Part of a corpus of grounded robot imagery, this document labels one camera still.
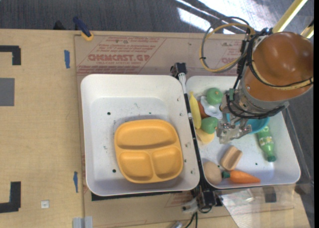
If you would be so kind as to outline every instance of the black cable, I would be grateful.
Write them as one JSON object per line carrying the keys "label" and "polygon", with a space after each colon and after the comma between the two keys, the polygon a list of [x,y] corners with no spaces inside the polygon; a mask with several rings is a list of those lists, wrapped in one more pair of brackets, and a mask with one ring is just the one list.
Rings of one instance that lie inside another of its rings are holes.
{"label": "black cable", "polygon": [[239,81],[240,81],[240,79],[242,78],[242,73],[243,73],[243,70],[244,70],[244,64],[245,64],[245,62],[246,62],[246,55],[243,57],[243,59],[241,59],[242,60],[242,64],[241,64],[241,66],[240,66],[240,70],[238,71],[238,76],[237,76],[237,78],[236,78],[236,81],[235,81],[235,83],[234,83],[234,87],[233,87],[233,89],[236,89],[237,88],[237,85],[238,85],[238,83],[239,83]]}
{"label": "black cable", "polygon": [[213,208],[213,207],[210,207],[210,208],[209,208],[208,210],[206,210],[206,211],[201,210],[201,209],[198,209],[198,210],[199,210],[199,212],[201,212],[201,213],[203,213],[203,214],[206,214],[206,213],[210,212],[212,208]]}
{"label": "black cable", "polygon": [[[229,99],[229,95],[226,95],[226,102],[227,102],[227,107],[228,107],[228,110],[229,112],[231,112],[233,115],[239,117],[239,118],[244,118],[244,119],[263,119],[263,118],[266,118],[266,117],[269,117],[269,116],[274,116],[276,114],[278,114],[280,111],[282,111],[285,106],[279,106],[279,107],[276,107],[266,113],[260,113],[258,115],[251,115],[251,116],[248,116],[248,115],[241,115],[242,113],[248,113],[248,114],[253,114],[249,111],[246,111],[240,107],[238,107],[236,104],[234,104],[234,101],[230,101]],[[230,103],[232,103],[236,108],[238,108],[239,111],[241,111],[242,113],[241,114],[237,114],[232,108],[231,108],[231,105]]]}
{"label": "black cable", "polygon": [[195,214],[196,214],[196,223],[195,223],[195,228],[197,228],[197,221],[198,221],[198,216],[197,216],[197,212],[195,212]]}
{"label": "black cable", "polygon": [[196,216],[196,220],[197,220],[197,212],[195,212],[192,216],[191,216],[191,219],[189,221],[189,223],[185,226],[185,228],[189,227],[191,225],[191,223],[193,222],[194,220],[194,217]]}

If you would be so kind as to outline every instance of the orange divided plate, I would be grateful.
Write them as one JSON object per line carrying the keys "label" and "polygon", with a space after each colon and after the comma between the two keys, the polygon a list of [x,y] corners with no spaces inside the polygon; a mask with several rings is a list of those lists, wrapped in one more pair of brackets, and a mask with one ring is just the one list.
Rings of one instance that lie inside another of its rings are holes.
{"label": "orange divided plate", "polygon": [[183,155],[175,128],[160,119],[120,125],[114,135],[115,153],[123,176],[133,183],[155,183],[177,177]]}

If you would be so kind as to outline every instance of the metal bracket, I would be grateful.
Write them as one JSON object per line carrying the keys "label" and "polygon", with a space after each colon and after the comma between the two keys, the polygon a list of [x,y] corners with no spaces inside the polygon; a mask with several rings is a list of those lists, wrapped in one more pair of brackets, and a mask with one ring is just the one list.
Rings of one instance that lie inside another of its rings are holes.
{"label": "metal bracket", "polygon": [[216,199],[211,189],[206,189],[197,196],[198,207],[200,210],[211,210],[216,205]]}
{"label": "metal bracket", "polygon": [[232,139],[241,138],[248,133],[252,132],[251,125],[248,124],[246,127],[241,125],[235,125],[231,123],[218,123],[216,135],[219,137],[221,144],[227,144]]}
{"label": "metal bracket", "polygon": [[194,214],[198,210],[197,198],[193,198],[190,202],[183,204],[181,208],[185,214]]}
{"label": "metal bracket", "polygon": [[85,218],[74,218],[72,228],[93,228],[93,219],[91,216]]}

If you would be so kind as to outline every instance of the yellow cable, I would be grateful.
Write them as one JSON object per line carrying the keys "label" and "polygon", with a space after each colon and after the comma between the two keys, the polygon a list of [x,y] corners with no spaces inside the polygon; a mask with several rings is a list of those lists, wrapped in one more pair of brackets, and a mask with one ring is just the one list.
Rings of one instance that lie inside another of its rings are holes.
{"label": "yellow cable", "polygon": [[203,62],[202,57],[201,57],[201,55],[202,55],[201,49],[202,49],[202,46],[203,46],[203,44],[205,43],[205,41],[206,41],[212,34],[214,34],[216,31],[218,31],[218,30],[220,30],[220,29],[222,29],[222,28],[225,28],[225,27],[230,27],[230,26],[243,26],[243,27],[246,27],[246,28],[249,28],[249,29],[250,29],[251,35],[254,35],[254,34],[256,33],[255,30],[254,30],[254,28],[252,28],[252,27],[249,26],[249,25],[241,24],[241,23],[229,23],[229,24],[221,25],[221,26],[215,28],[212,32],[210,32],[210,33],[205,37],[205,39],[204,39],[203,43],[200,45],[200,49],[199,49],[199,60],[200,60],[200,63],[201,63],[202,66],[203,66],[207,71],[209,71],[209,72],[219,72],[219,71],[221,71],[221,70],[223,70],[223,69],[225,69],[225,68],[227,68],[227,67],[233,65],[233,64],[234,64],[235,62],[237,62],[238,59],[240,58],[240,57],[239,57],[239,58],[233,60],[232,62],[230,62],[230,63],[228,63],[228,64],[226,64],[226,65],[224,65],[224,66],[222,66],[222,67],[220,67],[220,68],[212,69],[212,68],[209,68],[208,66],[205,65],[205,63]]}

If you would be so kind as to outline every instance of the floor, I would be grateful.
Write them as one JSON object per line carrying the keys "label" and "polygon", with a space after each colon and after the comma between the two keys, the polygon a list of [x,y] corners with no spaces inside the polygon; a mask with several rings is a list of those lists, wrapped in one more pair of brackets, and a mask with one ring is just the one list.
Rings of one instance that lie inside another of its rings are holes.
{"label": "floor", "polygon": [[[0,0],[0,28],[53,29],[59,20],[74,29],[78,16],[91,30],[204,32],[210,23],[238,16],[256,30],[273,27],[294,0]],[[300,33],[314,19],[309,0],[285,29]],[[240,30],[224,33],[240,33]],[[314,91],[290,101],[310,187],[303,195],[314,225]]]}

